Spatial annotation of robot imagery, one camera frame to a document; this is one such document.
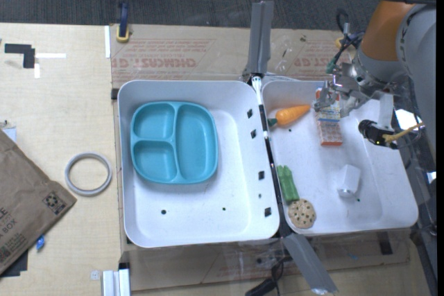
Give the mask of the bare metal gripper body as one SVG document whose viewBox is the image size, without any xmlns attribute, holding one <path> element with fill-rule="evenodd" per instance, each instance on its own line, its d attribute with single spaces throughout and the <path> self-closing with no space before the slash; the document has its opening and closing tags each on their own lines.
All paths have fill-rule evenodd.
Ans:
<svg viewBox="0 0 444 296">
<path fill-rule="evenodd" d="M 358 62 L 342 62 L 333 68 L 328 87 L 345 97 L 371 99 L 377 91 L 377 79 Z"/>
</svg>

